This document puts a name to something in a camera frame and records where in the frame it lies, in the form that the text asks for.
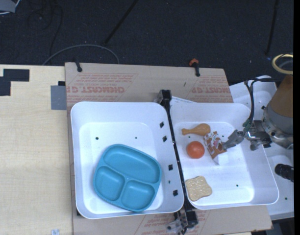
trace orange ball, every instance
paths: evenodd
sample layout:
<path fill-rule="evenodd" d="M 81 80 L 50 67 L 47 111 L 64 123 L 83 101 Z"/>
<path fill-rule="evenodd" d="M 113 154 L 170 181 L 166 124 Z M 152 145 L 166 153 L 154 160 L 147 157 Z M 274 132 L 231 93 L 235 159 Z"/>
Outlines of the orange ball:
<path fill-rule="evenodd" d="M 192 141 L 186 147 L 189 157 L 199 159 L 204 155 L 204 146 L 198 141 Z"/>

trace blue plate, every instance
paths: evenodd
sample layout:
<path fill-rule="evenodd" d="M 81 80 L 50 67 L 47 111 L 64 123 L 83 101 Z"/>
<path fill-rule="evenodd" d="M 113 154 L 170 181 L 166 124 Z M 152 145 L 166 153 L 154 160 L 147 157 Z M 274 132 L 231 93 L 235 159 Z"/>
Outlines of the blue plate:
<path fill-rule="evenodd" d="M 135 148 L 114 144 L 102 154 L 93 186 L 103 200 L 141 212 L 154 201 L 161 177 L 162 169 L 155 158 Z"/>

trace cracker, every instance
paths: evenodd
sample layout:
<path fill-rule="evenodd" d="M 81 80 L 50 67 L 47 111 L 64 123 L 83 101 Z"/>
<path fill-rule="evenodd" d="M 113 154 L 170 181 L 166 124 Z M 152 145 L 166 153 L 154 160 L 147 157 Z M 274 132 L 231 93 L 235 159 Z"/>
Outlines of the cracker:
<path fill-rule="evenodd" d="M 197 201 L 212 194 L 212 188 L 203 176 L 187 179 L 185 184 L 188 196 L 192 201 Z"/>

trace dark background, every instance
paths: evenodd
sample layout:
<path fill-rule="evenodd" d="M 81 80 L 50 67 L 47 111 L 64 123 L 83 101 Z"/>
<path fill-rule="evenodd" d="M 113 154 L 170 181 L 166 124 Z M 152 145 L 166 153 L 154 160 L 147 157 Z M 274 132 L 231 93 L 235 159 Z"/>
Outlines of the dark background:
<path fill-rule="evenodd" d="M 0 64 L 181 69 L 196 58 L 199 67 L 224 69 L 230 85 L 285 76 L 271 60 L 293 54 L 294 0 L 138 0 L 129 10 L 134 1 L 22 0 L 15 13 L 0 15 Z M 279 223 L 294 234 L 294 219 Z"/>

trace table surface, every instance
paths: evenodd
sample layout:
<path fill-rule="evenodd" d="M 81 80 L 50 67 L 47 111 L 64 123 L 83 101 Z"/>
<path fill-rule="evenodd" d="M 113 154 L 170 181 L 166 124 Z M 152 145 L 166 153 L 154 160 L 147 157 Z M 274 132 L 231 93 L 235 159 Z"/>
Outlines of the table surface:
<path fill-rule="evenodd" d="M 73 234 L 67 111 L 52 110 L 50 99 L 65 67 L 3 69 L 29 69 L 30 80 L 0 96 L 0 234 Z M 266 218 L 259 210 L 254 217 Z"/>

